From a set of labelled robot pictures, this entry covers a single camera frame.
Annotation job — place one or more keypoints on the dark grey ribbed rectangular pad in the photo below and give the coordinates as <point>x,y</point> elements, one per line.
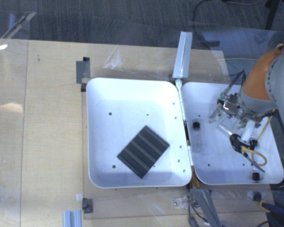
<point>143,151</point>

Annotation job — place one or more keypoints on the clear bottle with black cap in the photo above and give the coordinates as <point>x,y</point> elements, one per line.
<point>197,136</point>

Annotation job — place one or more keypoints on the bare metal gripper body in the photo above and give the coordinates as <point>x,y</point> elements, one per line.
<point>232,104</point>

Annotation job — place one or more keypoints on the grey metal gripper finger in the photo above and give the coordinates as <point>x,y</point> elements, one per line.
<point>215,115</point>
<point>225,129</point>

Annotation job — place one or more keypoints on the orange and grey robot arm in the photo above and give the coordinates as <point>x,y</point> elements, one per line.
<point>258,79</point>

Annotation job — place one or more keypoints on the white plastic tray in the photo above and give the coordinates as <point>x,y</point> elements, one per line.
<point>217,159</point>
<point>123,107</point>

